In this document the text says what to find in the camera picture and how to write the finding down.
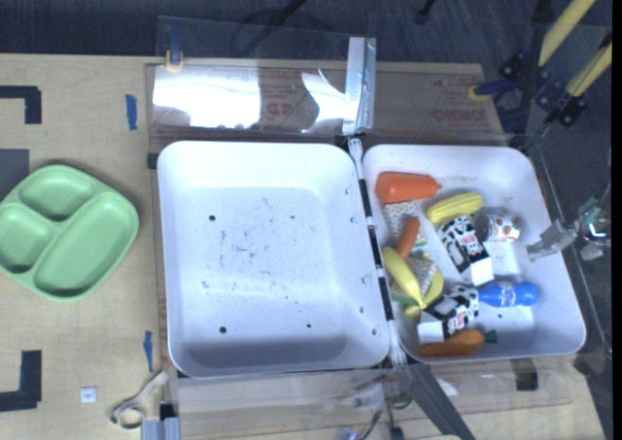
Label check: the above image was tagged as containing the green divided plate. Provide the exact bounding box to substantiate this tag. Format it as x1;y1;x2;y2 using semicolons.
0;164;141;304

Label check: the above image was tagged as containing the white can with orange print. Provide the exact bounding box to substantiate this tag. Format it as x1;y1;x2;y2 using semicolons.
480;212;522;243

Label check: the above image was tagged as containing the orange carrot with green top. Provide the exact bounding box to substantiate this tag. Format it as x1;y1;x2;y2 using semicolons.
418;327;499;358

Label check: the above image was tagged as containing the cow print milk carton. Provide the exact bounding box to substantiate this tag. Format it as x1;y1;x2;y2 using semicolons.
436;215;496;288
416;284;481;346

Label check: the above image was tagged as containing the yellow banana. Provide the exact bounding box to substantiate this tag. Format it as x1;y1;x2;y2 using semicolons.
381;246;423;306
404;267;445;319

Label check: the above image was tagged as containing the thin black and white rod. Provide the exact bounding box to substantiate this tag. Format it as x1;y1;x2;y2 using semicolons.
346;136;407;367

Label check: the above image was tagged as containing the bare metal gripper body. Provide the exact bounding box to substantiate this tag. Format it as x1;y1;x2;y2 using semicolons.
574;207;612;262

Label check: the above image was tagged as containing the yellow corn cob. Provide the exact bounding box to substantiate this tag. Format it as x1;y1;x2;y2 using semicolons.
426;191;485;226

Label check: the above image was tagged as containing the orange sausage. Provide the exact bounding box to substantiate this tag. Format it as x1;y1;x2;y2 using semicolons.
374;171;443;205

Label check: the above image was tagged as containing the white plastic tray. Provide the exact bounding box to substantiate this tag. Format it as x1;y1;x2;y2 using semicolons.
155;139;393;379
361;143;588;364

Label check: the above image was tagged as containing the patterned square cracker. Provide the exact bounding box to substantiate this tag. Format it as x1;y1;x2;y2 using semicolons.
382;200;430;249

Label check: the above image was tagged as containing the beige strap loop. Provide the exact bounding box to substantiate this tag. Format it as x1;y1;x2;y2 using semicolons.
110;369;170;430

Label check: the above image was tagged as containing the white packet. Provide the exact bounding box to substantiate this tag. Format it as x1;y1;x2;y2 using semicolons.
482;239;521;277

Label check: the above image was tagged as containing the small orange carrot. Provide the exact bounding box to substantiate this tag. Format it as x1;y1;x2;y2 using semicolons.
397;216;422;260

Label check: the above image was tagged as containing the blue bottle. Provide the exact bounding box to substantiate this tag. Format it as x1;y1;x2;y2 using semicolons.
476;280;540;310

